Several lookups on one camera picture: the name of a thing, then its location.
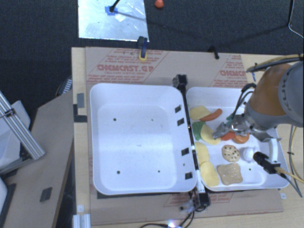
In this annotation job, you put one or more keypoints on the brown chocolate chip biscuit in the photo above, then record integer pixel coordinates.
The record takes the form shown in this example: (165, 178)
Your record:
(230, 153)

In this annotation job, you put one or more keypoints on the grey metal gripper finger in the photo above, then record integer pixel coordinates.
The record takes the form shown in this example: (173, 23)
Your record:
(220, 130)
(241, 134)

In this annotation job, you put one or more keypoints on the orange toy sausage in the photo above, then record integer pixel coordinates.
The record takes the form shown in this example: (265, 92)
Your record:
(211, 115)

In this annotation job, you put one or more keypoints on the white plastic tray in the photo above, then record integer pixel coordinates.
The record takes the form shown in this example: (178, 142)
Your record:
(251, 174)
(137, 139)

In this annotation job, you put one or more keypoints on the yellow toy chip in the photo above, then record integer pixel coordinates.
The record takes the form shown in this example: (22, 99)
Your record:
(209, 174)
(207, 135)
(198, 112)
(202, 153)

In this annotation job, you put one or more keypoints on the green toy lettuce leaf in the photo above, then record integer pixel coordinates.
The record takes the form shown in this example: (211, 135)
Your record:
(196, 129)

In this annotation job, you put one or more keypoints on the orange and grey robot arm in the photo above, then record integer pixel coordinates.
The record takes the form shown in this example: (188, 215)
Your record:
(273, 98)

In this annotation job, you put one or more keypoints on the orange toy slice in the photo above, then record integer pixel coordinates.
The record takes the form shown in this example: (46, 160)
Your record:
(241, 139)

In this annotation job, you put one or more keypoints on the brown cardboard board red print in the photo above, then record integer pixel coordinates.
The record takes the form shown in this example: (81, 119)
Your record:
(133, 65)

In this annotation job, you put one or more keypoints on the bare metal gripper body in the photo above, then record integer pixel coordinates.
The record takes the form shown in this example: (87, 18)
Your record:
(243, 123)

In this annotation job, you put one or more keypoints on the thin black and white rod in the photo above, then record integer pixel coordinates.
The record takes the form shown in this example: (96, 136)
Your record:
(187, 113)

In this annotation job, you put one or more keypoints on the beige toy bread slice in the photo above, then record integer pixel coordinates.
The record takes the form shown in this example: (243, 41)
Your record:
(230, 174)

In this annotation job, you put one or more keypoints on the red toy tomato slice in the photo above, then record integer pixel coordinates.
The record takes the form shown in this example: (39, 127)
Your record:
(228, 136)

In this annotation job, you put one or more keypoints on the orange round toy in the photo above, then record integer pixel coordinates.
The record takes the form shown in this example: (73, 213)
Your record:
(159, 3)

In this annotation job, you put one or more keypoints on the black cylinder on white bracket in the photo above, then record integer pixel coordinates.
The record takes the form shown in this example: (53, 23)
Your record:
(261, 157)

